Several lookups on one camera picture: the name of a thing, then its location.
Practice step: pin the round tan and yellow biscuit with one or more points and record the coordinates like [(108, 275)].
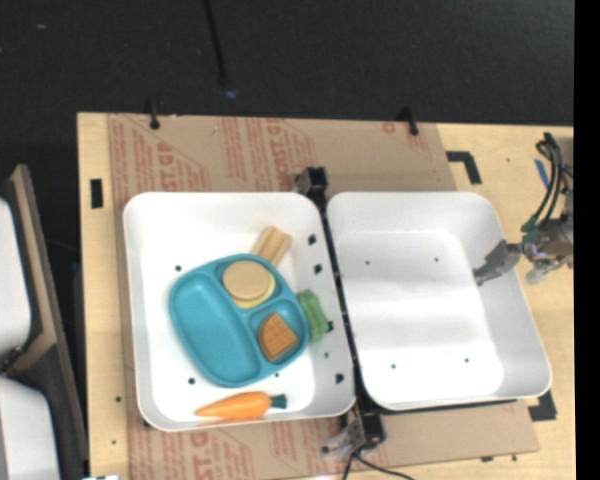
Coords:
[(247, 280)]

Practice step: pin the blue divided plate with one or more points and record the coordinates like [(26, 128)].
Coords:
[(210, 328)]

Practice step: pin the thin black rod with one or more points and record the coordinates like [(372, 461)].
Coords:
[(341, 298)]

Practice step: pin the brown toy waffle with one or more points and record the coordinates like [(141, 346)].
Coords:
[(277, 338)]

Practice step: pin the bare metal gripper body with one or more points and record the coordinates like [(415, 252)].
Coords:
[(555, 240)]

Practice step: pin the tan toy bread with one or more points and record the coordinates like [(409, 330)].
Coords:
[(272, 243)]

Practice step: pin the brown cardboard board red print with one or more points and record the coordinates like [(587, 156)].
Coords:
[(260, 153)]

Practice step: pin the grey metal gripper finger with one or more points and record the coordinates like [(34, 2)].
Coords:
[(539, 272), (500, 260)]

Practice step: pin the green toy vegetable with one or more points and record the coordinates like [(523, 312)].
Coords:
[(314, 315)]

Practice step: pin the white plastic tray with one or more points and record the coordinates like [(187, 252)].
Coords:
[(180, 223), (420, 308)]

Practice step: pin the orange toy carrot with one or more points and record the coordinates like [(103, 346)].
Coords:
[(235, 406)]

